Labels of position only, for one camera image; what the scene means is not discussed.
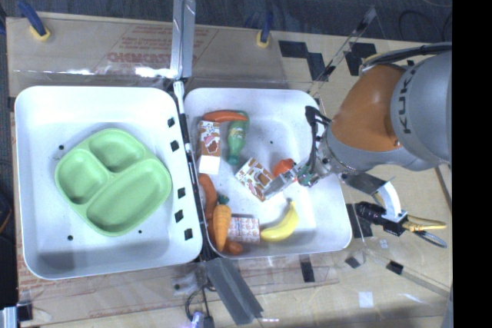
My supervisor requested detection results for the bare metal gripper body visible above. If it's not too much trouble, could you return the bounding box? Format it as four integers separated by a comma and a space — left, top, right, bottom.
292, 154, 344, 188

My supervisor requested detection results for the small orange toy carrot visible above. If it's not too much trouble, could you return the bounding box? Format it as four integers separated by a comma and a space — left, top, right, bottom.
271, 157, 296, 178

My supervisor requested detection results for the white and brown carton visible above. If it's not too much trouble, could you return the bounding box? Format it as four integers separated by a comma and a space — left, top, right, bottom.
196, 119, 223, 176
234, 157, 278, 203

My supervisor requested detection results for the yellow banana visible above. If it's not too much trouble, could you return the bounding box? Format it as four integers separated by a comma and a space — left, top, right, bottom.
259, 197, 301, 244

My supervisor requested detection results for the white plastic tray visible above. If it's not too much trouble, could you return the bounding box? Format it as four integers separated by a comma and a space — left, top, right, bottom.
183, 87, 354, 262
14, 84, 204, 281

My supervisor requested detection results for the white can red print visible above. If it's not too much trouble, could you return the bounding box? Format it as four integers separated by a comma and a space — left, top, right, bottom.
226, 215, 262, 245

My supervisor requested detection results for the green bottle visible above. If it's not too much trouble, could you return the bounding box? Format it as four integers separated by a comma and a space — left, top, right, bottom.
225, 114, 251, 167

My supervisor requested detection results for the orange carrot green top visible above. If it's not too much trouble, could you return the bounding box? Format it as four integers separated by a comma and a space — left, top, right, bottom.
211, 194, 233, 254

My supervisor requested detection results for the long orange toy carrot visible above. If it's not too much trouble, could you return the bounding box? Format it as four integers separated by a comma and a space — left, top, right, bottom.
198, 173, 244, 257

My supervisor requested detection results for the orange red sausage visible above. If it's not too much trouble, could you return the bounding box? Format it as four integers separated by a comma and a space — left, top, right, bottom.
201, 109, 249, 124

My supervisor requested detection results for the green divided plate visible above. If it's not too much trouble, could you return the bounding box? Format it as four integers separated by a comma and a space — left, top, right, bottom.
54, 127, 174, 238

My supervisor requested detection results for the brown cardboard board red print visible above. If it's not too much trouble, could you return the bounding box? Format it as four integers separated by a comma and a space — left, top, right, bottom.
5, 11, 341, 324

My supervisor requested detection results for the black cylinder on white bracket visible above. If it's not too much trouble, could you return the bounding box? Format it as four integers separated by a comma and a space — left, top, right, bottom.
354, 180, 409, 237

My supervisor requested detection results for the black block with thin wires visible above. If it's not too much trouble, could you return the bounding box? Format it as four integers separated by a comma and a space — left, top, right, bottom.
190, 312, 216, 328

